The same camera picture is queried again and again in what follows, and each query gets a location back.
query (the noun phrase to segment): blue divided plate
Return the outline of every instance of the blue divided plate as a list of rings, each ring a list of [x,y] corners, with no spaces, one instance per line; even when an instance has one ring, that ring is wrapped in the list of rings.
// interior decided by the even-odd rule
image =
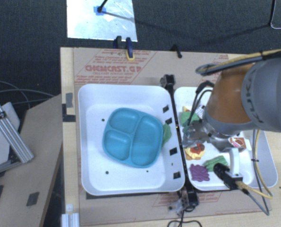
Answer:
[[[103,133],[105,153],[134,167],[149,167],[162,146],[163,128],[155,117],[130,108],[115,110]]]

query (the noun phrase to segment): yellow cable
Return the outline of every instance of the yellow cable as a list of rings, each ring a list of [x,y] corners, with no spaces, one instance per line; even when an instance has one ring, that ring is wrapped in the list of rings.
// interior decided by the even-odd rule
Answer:
[[[268,198],[268,199],[272,199],[272,196],[269,196],[269,195],[266,195],[265,193],[263,192],[260,192],[259,190],[257,189],[254,189],[254,188],[251,188],[250,186],[246,185],[244,182],[242,181],[236,181],[236,185],[240,188],[243,188],[243,189],[247,189],[247,190],[251,190],[255,193],[258,193],[259,195],[261,195],[262,197],[265,197],[265,198]]]
[[[257,143],[258,143],[259,135],[260,135],[260,130],[257,131],[256,137],[255,137],[255,151],[254,151],[255,159],[257,159],[257,149],[258,149]],[[257,161],[255,161],[255,166],[256,166],[257,173],[258,173],[259,179],[260,179],[260,181],[261,181],[263,187],[264,187],[265,190],[269,193],[269,195],[272,196],[271,191],[266,187],[266,184],[265,184],[265,182],[263,181],[263,178],[262,178],[262,176],[261,176],[261,173],[260,173],[260,170],[259,170],[258,162],[257,162]]]
[[[239,56],[237,58],[225,61],[225,62],[220,63],[218,65],[210,66],[208,69],[214,69],[214,68],[217,68],[217,67],[220,67],[220,66],[224,66],[224,65],[227,65],[227,64],[230,64],[230,63],[234,63],[236,61],[245,60],[245,59],[251,59],[251,58],[260,57],[260,56],[267,56],[267,55],[274,54],[274,53],[277,53],[277,52],[281,52],[281,49],[241,55],[241,56]],[[201,71],[206,71],[206,68],[201,68],[201,69],[198,70],[198,72],[201,72]]]
[[[255,136],[255,151],[254,151],[255,159],[257,159],[257,143],[258,143],[259,135],[260,135],[260,130],[257,131],[257,134]],[[266,195],[265,193],[260,192],[257,189],[251,188],[250,186],[246,185],[242,181],[236,181],[236,185],[238,187],[240,187],[240,188],[251,190],[251,191],[253,191],[253,192],[255,192],[255,193],[257,193],[257,194],[259,194],[259,195],[261,195],[261,196],[263,196],[265,198],[272,199],[273,198],[272,192],[266,187],[265,182],[262,179],[262,176],[261,176],[261,173],[260,173],[257,161],[255,161],[255,166],[256,166],[256,169],[257,169],[257,173],[258,173],[259,179],[260,179],[263,187],[265,188],[265,190],[269,193],[269,195]]]

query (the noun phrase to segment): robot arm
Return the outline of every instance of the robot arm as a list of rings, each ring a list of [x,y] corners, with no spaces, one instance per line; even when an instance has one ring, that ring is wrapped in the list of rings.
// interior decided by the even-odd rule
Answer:
[[[240,131],[281,132],[281,50],[266,54],[260,59],[255,56],[234,61],[228,69],[228,65],[197,69],[203,71],[200,74],[223,71],[205,107],[203,120],[194,122],[184,134],[185,147],[207,140],[224,151],[231,147],[227,139]]]

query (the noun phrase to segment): toy food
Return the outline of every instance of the toy food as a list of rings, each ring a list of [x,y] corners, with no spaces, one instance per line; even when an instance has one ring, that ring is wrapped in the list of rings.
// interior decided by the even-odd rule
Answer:
[[[190,112],[190,110],[187,109],[185,106],[182,107],[182,111],[183,111],[183,112]]]
[[[228,165],[227,161],[225,160],[224,156],[218,156],[216,158],[213,158],[211,160],[208,160],[206,162],[203,163],[203,166],[206,167],[207,171],[208,172],[212,172],[213,171],[213,168],[214,168],[214,165],[216,165],[217,163],[221,163],[225,166]]]
[[[191,164],[190,171],[193,181],[202,182],[210,180],[209,174],[204,166]]]
[[[183,127],[186,127],[187,121],[188,121],[190,116],[191,116],[191,112],[190,111],[185,111],[185,112],[181,113],[181,115],[180,115],[180,124]],[[198,115],[196,113],[194,113],[193,116],[192,116],[191,122],[192,121],[196,121],[196,120],[199,120],[199,117],[198,117]]]
[[[244,141],[243,137],[232,137],[229,139],[230,143],[234,146],[234,147],[244,147],[246,148],[246,143]]]
[[[195,147],[184,148],[186,153],[186,160],[200,160],[205,153],[205,147],[201,143],[197,143]]]
[[[165,123],[163,126],[163,139],[162,139],[162,146],[170,139],[172,136],[170,132],[170,126]]]

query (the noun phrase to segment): green toy vegetable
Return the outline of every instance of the green toy vegetable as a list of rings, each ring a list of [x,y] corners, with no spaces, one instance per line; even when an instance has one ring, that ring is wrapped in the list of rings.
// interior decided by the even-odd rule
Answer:
[[[170,132],[170,126],[165,123],[163,125],[163,139],[162,139],[162,146],[164,145],[165,142],[167,142],[170,137],[172,136],[171,132]]]
[[[180,116],[180,124],[183,126],[183,127],[186,127],[187,125],[187,121],[189,119],[189,117],[191,116],[191,112],[190,111],[187,111],[187,112],[182,112],[181,113],[181,116]],[[192,119],[191,119],[191,122],[192,121],[196,121],[196,120],[199,120],[199,117],[196,113],[193,114],[192,116]]]
[[[225,160],[224,156],[218,156],[216,158],[213,158],[211,160],[208,160],[206,162],[203,163],[203,166],[206,167],[207,171],[208,172],[212,172],[213,171],[213,168],[214,168],[214,165],[216,165],[217,163],[221,163],[225,166],[228,165],[227,161]]]

